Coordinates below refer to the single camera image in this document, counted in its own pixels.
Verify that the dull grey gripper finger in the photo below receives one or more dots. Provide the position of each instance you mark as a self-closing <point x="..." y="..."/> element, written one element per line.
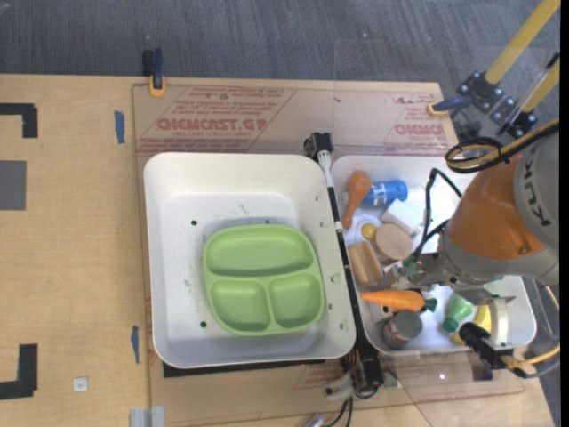
<point x="393" y="278"/>

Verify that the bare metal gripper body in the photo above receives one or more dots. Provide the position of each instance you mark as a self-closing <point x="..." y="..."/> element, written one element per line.
<point x="429" y="270"/>

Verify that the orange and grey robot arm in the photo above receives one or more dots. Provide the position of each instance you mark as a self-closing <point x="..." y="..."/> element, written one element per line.
<point x="493" y="220"/>

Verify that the orange carrot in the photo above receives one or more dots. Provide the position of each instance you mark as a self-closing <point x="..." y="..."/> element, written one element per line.
<point x="393" y="300"/>

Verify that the tan toy bread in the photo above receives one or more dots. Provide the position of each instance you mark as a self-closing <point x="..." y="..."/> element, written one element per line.
<point x="364" y="265"/>

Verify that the tan round biscuit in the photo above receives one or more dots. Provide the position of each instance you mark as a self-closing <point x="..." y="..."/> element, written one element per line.
<point x="393" y="242"/>

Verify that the green bottle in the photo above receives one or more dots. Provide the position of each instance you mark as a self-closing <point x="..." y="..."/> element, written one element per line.
<point x="458" y="311"/>

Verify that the grey can with red print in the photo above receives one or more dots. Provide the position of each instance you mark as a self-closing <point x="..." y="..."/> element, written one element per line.
<point x="402" y="329"/>

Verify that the white fried egg toy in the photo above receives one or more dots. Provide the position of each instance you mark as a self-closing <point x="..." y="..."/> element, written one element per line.
<point x="362" y="231"/>

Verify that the white carton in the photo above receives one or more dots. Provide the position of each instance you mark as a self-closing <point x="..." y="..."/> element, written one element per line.
<point x="402" y="216"/>

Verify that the white plastic tray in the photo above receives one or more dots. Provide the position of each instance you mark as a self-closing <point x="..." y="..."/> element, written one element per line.
<point x="438" y="338"/>
<point x="178" y="260"/>

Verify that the yellow banana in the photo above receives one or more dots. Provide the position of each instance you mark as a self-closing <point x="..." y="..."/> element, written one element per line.
<point x="482" y="320"/>

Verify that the blue can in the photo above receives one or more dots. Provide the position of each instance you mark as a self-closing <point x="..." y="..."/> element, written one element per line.
<point x="384" y="193"/>

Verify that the thin black and white rod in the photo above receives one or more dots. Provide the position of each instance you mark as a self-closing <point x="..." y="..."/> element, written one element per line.
<point x="334" y="207"/>

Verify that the orange toy drumstick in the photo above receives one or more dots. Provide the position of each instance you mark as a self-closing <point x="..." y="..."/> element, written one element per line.
<point x="355" y="191"/>

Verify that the green divided plate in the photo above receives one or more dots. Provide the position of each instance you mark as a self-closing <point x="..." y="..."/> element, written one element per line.
<point x="262" y="278"/>

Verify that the brown cardboard board red print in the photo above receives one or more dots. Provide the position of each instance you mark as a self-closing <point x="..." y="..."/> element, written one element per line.
<point x="222" y="114"/>

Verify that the black cylinder on white bracket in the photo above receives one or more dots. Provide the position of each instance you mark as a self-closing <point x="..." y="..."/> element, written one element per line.
<point x="482" y="340"/>

